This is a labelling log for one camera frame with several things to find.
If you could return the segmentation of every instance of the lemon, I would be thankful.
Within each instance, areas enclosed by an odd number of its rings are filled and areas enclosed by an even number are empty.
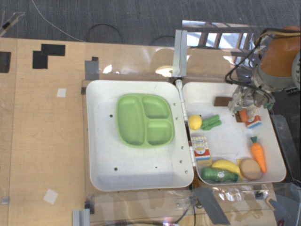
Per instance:
[[[191,115],[188,118],[189,128],[192,130],[200,129],[202,126],[202,118],[198,115]]]

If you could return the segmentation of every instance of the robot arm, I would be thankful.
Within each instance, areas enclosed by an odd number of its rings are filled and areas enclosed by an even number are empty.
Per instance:
[[[250,104],[271,109],[275,99],[271,92],[297,87],[300,90],[300,27],[288,26],[282,30],[267,29],[255,43],[255,48],[226,75],[226,82],[237,84],[228,108],[240,111]],[[231,78],[233,71],[259,46],[263,36],[276,34],[260,64],[253,68],[251,84],[242,84]]]

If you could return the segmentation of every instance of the green divided plate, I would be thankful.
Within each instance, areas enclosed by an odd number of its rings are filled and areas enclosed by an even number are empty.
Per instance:
[[[116,106],[117,131],[131,147],[166,145],[174,138],[174,123],[167,101],[156,95],[126,94]]]

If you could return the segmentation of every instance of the banana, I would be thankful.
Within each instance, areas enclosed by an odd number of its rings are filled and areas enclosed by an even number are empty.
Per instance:
[[[228,161],[228,160],[217,160],[215,161],[212,165],[212,168],[219,168],[219,169],[224,169],[228,170],[230,172],[236,173],[241,180],[243,180],[243,177],[240,173],[239,166],[236,165],[235,163]]]

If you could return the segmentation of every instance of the wooden table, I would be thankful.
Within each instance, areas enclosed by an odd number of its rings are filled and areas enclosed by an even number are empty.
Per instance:
[[[32,52],[41,50],[42,43],[65,45],[65,56],[49,56],[48,69],[33,69]],[[120,194],[119,203],[110,202],[108,198],[116,195],[95,191],[85,178],[81,95],[85,61],[99,58],[101,79],[166,81],[155,70],[172,65],[172,49],[0,38],[0,51],[12,53],[9,73],[0,73],[0,197],[10,197],[9,204],[0,205],[0,225],[71,225],[72,210],[84,208],[87,192],[100,200],[102,214],[91,216],[95,222],[123,216],[154,217],[159,211],[166,215],[173,211],[171,216],[176,218],[181,215],[181,210],[175,210],[174,197],[166,196],[172,195],[168,191],[133,192],[136,198],[126,199],[123,197],[129,194]],[[230,53],[194,49],[188,55],[190,80],[204,75],[204,81],[223,81],[230,69],[224,58]],[[103,74],[110,65],[112,71]],[[66,89],[65,97],[57,96],[59,89]],[[54,204],[43,199],[48,189],[58,193]],[[250,225],[275,225],[273,212],[264,201],[249,198],[220,200],[220,204],[232,225],[240,225],[242,220]],[[193,225],[191,211],[189,214],[181,225]],[[203,209],[197,214],[198,222],[211,225]]]

